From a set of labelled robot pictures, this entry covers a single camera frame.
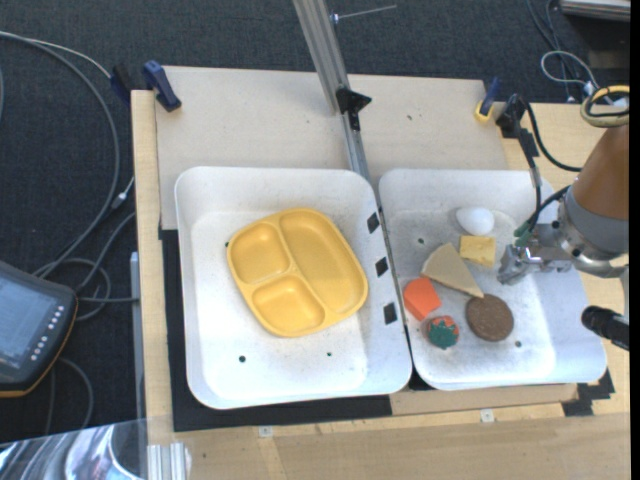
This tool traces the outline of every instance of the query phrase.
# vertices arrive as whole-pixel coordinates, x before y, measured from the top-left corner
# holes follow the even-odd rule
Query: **brown disc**
[[[467,302],[465,315],[473,333],[483,340],[500,341],[513,330],[513,313],[507,303],[495,295],[473,297]]]

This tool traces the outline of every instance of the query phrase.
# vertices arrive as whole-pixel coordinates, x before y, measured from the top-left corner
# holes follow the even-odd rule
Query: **tan triangle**
[[[484,297],[484,293],[451,243],[441,245],[431,253],[422,265],[420,275],[474,297]]]

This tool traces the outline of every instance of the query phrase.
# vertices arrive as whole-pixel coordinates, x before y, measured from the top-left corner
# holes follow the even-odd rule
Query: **dark carpet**
[[[544,12],[550,0],[532,0]],[[338,38],[349,73],[480,79],[500,77],[499,98],[514,92],[532,102],[564,102],[563,85],[539,68],[550,46],[536,30],[525,0],[327,0],[347,14]],[[601,85],[629,82],[629,24],[563,16],[552,23],[565,50],[594,67]],[[143,87],[142,65],[162,64],[313,71],[291,0],[0,0],[0,30],[78,50],[111,70],[127,67]],[[132,176],[128,108],[88,62],[66,55],[95,84],[119,134],[118,191]],[[98,100],[57,59],[0,38],[5,103],[0,122],[0,259],[34,272],[57,257],[97,215],[109,192],[114,148]],[[74,253],[95,260],[134,210],[130,196]],[[113,297],[130,295],[129,258],[136,250],[129,224],[104,258]],[[73,286],[86,275],[65,265],[52,279]],[[95,305],[81,305],[91,311]],[[64,350],[90,378],[90,425],[136,418],[130,304],[111,304],[79,322]],[[53,405],[45,378],[31,394],[0,400],[0,442],[77,429],[87,408],[77,374],[56,366]]]

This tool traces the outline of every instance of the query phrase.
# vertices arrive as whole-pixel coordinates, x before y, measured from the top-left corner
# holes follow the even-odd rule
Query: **wooden table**
[[[601,131],[575,105],[533,108],[547,148],[584,163]],[[190,478],[630,478],[629,354],[608,342],[615,393],[593,401],[593,416],[565,417],[561,403],[578,397],[566,384],[401,391],[386,418],[174,433],[153,93],[134,91],[132,114],[149,443],[184,443]],[[516,141],[496,140],[509,168],[526,169]],[[544,158],[538,164],[556,189],[573,179]],[[622,312],[617,281],[582,277],[590,303]]]

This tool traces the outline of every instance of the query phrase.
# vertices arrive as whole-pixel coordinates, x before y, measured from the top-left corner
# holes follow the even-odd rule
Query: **robotic arm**
[[[624,314],[589,306],[583,324],[629,350],[629,265],[614,260],[629,252],[629,124],[626,114],[590,114],[598,91],[582,107],[592,125],[606,127],[574,183],[545,201],[558,201],[550,224],[519,228],[501,260],[498,280],[515,284],[532,272],[566,272],[572,267],[601,278],[619,278],[625,294]]]

